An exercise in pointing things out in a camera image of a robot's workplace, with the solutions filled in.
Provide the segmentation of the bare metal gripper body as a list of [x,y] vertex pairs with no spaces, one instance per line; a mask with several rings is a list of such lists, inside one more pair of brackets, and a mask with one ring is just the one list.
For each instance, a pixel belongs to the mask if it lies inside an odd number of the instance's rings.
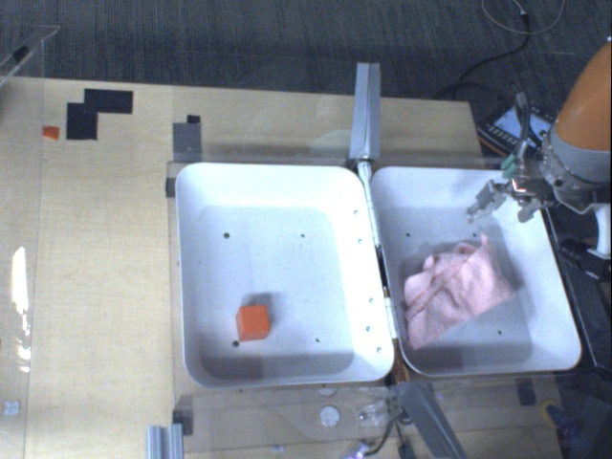
[[505,167],[508,192],[518,201],[537,198],[542,208],[565,206],[578,214],[598,202],[598,188],[553,161],[525,160]]

